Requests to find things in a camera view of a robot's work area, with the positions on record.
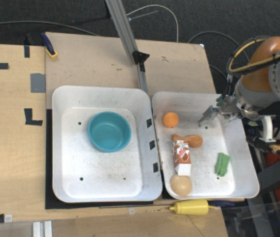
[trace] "black clamp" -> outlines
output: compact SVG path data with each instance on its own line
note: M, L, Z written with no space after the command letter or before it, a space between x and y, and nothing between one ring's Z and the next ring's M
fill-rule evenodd
M137 50L135 50L133 53L132 53L132 56L134 58L134 61L136 64L139 63L140 65L140 71L141 72L145 72L145 68L144 68L144 62L147 60L147 58L149 58L149 54L146 54L146 53L141 53Z

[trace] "orange ball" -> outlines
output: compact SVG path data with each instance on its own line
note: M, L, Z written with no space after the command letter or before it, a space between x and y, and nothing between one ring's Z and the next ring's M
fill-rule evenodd
M179 117L174 112L168 112L163 115L162 121L166 127L173 128L173 127L177 126L177 124L179 122Z

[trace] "black carpet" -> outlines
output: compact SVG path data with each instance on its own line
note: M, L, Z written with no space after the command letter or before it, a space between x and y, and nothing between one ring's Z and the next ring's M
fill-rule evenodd
M257 35L280 36L280 0L122 1L127 13L150 4L169 8L178 20L179 42L188 42L193 36L207 31L222 33L201 34L192 40L192 43L205 46L217 93L224 90L225 78L214 67L226 74L226 62L237 46L235 42L242 43ZM130 17L149 12L155 13L131 20L135 38L176 41L175 19L166 9L149 7ZM0 22L48 21L82 28L100 36L117 37L113 22L106 16L104 0L0 0ZM28 34L35 44L41 45L39 35L48 31L88 34L47 23L10 23L0 25L0 43L23 44ZM238 63L246 64L245 56Z

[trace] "juice carton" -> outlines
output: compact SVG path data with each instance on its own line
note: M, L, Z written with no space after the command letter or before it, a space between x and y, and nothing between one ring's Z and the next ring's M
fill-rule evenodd
M186 140L173 141L174 168L179 176L190 176L191 160Z

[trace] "metal bracket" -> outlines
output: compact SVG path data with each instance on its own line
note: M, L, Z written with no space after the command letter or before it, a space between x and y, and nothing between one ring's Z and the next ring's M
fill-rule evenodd
M262 123L264 131L263 137L260 139L265 142L276 142L276 140L273 139L273 122L271 116L264 116Z
M214 108L212 107L212 105L209 106L208 109L206 109L206 111L203 113L202 118L199 120L199 127L211 120L214 120L214 118L218 116L218 114L218 108Z
M145 72L144 62L147 60L147 58L149 58L150 55L146 53L141 53L136 50L132 53L132 56L134 58L135 63L139 64L140 71Z

